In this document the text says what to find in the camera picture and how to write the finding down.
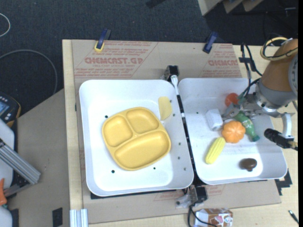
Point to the orange red round fruit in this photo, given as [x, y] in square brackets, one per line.
[230, 99]

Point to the white plastic tray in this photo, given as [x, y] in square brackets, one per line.
[132, 91]
[236, 171]

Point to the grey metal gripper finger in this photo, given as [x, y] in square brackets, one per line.
[230, 115]
[235, 107]

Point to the orange pumpkin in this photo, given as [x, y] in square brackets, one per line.
[233, 131]

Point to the brown cardboard board red print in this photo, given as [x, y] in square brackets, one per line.
[146, 58]

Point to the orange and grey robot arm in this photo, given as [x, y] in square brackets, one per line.
[278, 72]

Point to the black pen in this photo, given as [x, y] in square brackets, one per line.
[293, 215]

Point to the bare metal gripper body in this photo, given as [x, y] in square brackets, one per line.
[254, 106]

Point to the brown mushroom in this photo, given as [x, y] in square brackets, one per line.
[247, 164]

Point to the brown and white carton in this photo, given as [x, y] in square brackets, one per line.
[214, 217]

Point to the green bottle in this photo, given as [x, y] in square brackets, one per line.
[249, 126]

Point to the black cylinder on white bracket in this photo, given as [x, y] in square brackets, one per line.
[275, 136]

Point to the pale yellow flat slice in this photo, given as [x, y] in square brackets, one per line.
[165, 107]

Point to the thin black and white rod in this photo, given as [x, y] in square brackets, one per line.
[187, 131]

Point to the yellow corn cob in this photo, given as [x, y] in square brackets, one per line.
[215, 150]

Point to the yellow divided plate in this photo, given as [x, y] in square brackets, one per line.
[136, 138]

